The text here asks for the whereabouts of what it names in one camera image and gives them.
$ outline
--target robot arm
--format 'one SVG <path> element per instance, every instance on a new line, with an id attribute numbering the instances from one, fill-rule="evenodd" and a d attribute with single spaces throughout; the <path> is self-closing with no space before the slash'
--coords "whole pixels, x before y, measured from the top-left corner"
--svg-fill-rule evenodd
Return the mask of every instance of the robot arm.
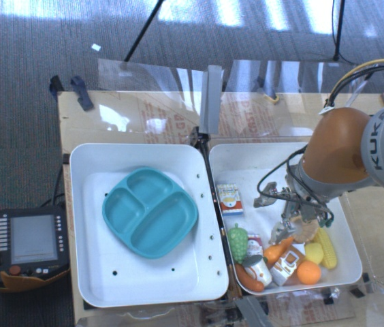
<path id="1" fill-rule="evenodd" d="M 282 221 L 274 226 L 270 243 L 279 243 L 295 232 L 293 219 L 304 225 L 331 226 L 327 203 L 346 191 L 378 185 L 384 187 L 384 108 L 369 116 L 354 108 L 327 111 L 296 165 L 287 160 L 288 188 L 277 192 L 268 183 L 254 207 L 286 200 Z"/>

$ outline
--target yellow corn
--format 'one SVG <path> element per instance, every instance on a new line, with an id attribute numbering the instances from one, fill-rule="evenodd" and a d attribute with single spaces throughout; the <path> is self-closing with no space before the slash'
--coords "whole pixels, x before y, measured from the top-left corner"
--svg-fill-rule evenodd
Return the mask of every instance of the yellow corn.
<path id="1" fill-rule="evenodd" d="M 336 252 L 334 251 L 333 244 L 325 229 L 319 228 L 313 241 L 322 245 L 323 259 L 321 264 L 327 269 L 335 268 L 337 265 Z"/>

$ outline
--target table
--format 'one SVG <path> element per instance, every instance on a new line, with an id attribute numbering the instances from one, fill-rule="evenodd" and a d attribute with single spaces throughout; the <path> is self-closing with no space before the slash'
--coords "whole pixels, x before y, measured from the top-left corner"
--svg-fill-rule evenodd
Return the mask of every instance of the table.
<path id="1" fill-rule="evenodd" d="M 213 136 L 211 143 L 259 142 L 263 140 L 263 132 L 266 132 L 266 139 L 270 141 L 307 142 L 320 119 L 317 113 L 322 109 L 327 94 L 278 95 L 279 102 L 273 104 L 263 93 L 223 93 L 220 134 Z M 189 134 L 199 125 L 198 92 L 89 91 L 89 96 L 95 108 L 85 112 L 78 105 L 76 93 L 58 94 L 64 156 L 86 142 L 187 144 Z M 336 106 L 342 106 L 349 96 L 339 95 Z M 379 94 L 361 94 L 352 106 L 374 114 L 384 103 Z M 63 165 L 63 176 L 76 323 L 79 326 L 110 326 L 112 322 L 121 322 L 121 326 L 201 326 L 203 306 L 198 304 L 84 308 L 78 291 L 71 178 L 66 163 Z M 302 294 L 285 297 L 284 309 L 281 309 L 281 297 L 278 302 L 270 298 L 267 301 L 269 317 L 275 326 L 297 326 L 327 320 L 324 326 L 341 326 L 342 318 L 347 319 L 345 323 L 349 326 L 384 326 L 384 189 L 360 189 L 346 193 L 340 201 L 370 281 L 361 281 L 354 287 L 337 287 L 332 292 L 336 303 L 332 312 L 322 311 L 322 308 L 316 307 L 316 302 L 312 304 L 312 295 L 308 292 L 302 292 L 304 297 Z M 309 307 L 301 303 L 305 301 L 309 302 Z M 211 302 L 204 308 L 211 309 Z M 241 321 L 234 326 L 247 324 Z"/>

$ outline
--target yellow cable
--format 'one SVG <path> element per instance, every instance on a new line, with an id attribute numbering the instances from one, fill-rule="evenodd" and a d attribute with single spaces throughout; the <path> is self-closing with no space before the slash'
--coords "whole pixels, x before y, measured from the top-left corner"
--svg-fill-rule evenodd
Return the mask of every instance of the yellow cable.
<path id="1" fill-rule="evenodd" d="M 364 68 L 364 67 L 367 67 L 369 65 L 372 65 L 372 64 L 377 64 L 377 63 L 384 63 L 384 58 L 382 59 L 374 59 L 373 61 L 369 61 L 369 62 L 366 62 L 366 63 L 363 63 L 363 64 L 360 64 L 358 65 L 357 67 L 355 67 L 354 69 L 350 70 L 349 72 L 347 72 L 333 87 L 333 89 L 331 90 L 330 92 L 330 95 L 331 93 L 334 92 L 334 90 L 337 88 L 337 86 L 346 78 L 348 78 L 350 75 L 354 74 L 357 70 L 360 70 L 361 68 Z"/>

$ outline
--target red button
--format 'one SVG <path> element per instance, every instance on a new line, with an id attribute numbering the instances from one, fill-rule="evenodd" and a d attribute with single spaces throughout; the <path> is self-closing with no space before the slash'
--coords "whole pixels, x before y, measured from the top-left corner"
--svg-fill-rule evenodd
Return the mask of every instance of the red button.
<path id="1" fill-rule="evenodd" d="M 21 274 L 21 268 L 18 265 L 12 265 L 9 268 L 9 274 L 12 276 L 19 276 Z"/>

